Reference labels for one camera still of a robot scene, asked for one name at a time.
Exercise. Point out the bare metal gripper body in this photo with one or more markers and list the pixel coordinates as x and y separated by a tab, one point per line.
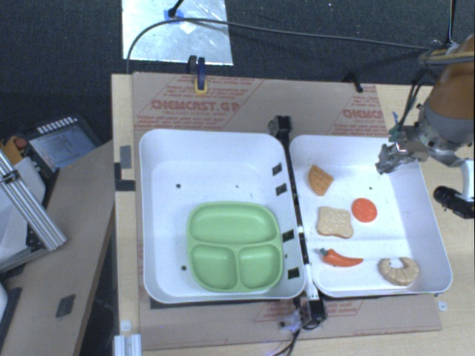
415	148

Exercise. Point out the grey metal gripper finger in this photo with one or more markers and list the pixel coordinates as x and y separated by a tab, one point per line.
393	159
382	159

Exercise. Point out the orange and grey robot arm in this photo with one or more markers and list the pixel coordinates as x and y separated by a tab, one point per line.
454	84

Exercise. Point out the orange round slice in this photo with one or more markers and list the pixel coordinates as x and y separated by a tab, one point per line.
364	210

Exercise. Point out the white plastic tray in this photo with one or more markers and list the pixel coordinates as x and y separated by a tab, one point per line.
208	176
389	232

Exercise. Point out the beige bread slice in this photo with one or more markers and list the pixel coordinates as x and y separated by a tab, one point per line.
334	222

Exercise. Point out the thin black and white rod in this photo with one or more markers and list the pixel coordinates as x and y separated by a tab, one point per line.
295	198

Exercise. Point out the orange chili pepper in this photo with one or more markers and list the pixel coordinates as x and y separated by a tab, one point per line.
339	260

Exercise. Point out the beige croissant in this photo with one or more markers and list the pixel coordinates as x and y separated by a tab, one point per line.
402	274

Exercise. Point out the brown cardboard board red print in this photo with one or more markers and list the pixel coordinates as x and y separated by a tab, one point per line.
245	98

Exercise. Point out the green divided plate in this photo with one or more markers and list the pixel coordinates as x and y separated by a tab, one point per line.
234	243

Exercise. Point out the black cylinder on white bracket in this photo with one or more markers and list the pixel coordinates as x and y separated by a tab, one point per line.
451	198

